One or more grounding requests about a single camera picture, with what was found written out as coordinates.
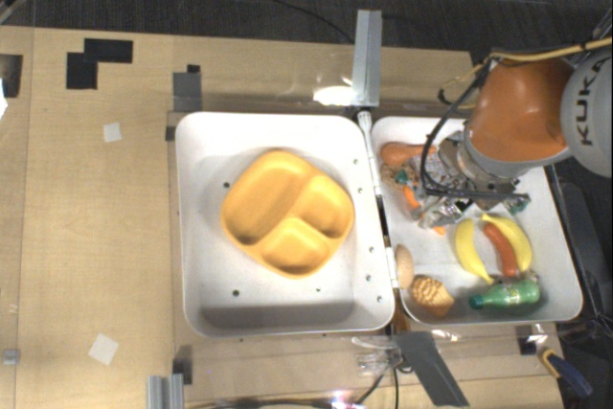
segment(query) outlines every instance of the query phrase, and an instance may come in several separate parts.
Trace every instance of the orange plate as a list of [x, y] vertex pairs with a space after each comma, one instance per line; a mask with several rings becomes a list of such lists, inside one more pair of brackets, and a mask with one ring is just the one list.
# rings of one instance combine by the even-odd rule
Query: orange plate
[[353, 226], [353, 203], [302, 158], [273, 150], [238, 179], [221, 205], [230, 240], [267, 268], [298, 279], [321, 269]]

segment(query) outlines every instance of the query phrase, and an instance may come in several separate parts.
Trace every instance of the bottle cap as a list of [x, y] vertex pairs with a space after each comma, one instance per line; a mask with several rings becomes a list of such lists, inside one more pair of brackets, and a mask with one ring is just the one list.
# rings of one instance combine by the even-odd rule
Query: bottle cap
[[468, 299], [468, 302], [470, 303], [470, 306], [475, 310], [480, 310], [481, 308], [483, 308], [484, 301], [482, 295], [473, 295]]

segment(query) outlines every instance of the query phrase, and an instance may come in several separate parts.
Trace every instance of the table surface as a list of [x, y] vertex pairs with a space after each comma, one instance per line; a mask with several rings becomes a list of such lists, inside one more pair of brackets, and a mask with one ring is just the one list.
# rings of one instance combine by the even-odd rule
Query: table surface
[[[98, 90], [67, 90], [66, 54], [82, 52], [86, 37], [134, 41], [133, 62], [100, 63]], [[199, 65], [208, 109], [309, 111], [314, 87], [351, 77], [352, 47], [5, 26], [0, 53], [24, 57], [21, 92], [0, 121], [0, 343], [21, 356], [0, 366], [0, 407], [145, 407], [147, 377], [170, 374], [183, 329], [165, 140], [172, 73]], [[466, 53], [384, 48], [381, 99], [426, 114], [438, 87], [468, 68]], [[122, 139], [106, 143], [113, 123]], [[541, 328], [559, 351], [554, 327]], [[118, 343], [108, 365], [88, 355], [100, 333]], [[473, 407], [562, 407], [556, 381], [519, 354], [512, 327], [452, 334], [461, 342], [440, 349]], [[372, 382], [344, 336], [196, 336], [192, 347], [209, 370], [186, 386], [188, 407]], [[391, 383], [371, 407], [393, 404]], [[414, 375], [400, 384], [411, 407], [432, 407]]]

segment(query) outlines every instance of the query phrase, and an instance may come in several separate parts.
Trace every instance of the yellow banana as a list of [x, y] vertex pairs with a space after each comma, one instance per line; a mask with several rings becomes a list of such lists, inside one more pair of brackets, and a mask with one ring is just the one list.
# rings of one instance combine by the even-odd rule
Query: yellow banana
[[517, 260], [517, 267], [522, 272], [527, 271], [533, 261], [533, 249], [530, 246], [530, 241], [526, 237], [526, 234], [524, 234], [524, 231], [521, 230], [519, 225], [510, 218], [505, 218], [503, 216], [483, 214], [481, 219], [493, 223], [500, 229], [503, 236], [511, 243], [511, 247], [515, 253], [515, 259]]
[[494, 283], [492, 277], [486, 271], [486, 267], [477, 254], [472, 236], [475, 231], [475, 224], [472, 220], [462, 221], [456, 229], [456, 254], [460, 260], [462, 268], [473, 275], [480, 276], [488, 284]]

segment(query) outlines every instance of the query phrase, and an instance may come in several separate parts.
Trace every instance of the green bottle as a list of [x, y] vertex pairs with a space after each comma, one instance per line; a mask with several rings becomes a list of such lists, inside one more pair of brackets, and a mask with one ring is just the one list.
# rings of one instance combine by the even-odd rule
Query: green bottle
[[535, 304], [540, 299], [540, 288], [534, 280], [495, 284], [483, 295], [473, 295], [468, 302], [475, 310], [484, 307], [509, 308]]

